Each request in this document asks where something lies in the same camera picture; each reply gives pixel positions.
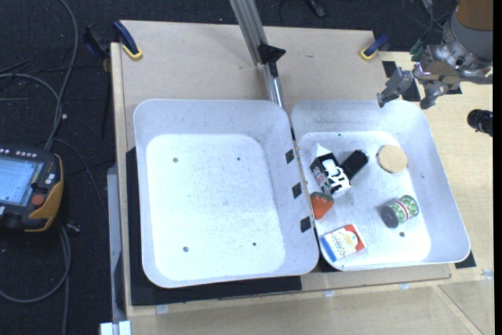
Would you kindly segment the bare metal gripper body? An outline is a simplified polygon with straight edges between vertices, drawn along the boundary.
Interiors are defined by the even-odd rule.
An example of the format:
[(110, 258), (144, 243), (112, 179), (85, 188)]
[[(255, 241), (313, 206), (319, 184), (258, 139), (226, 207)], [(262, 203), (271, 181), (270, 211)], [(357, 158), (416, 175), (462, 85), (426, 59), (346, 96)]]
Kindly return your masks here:
[(493, 33), (463, 25), (446, 25), (439, 44), (425, 47), (413, 76), (434, 90), (459, 89), (462, 82), (493, 83)]

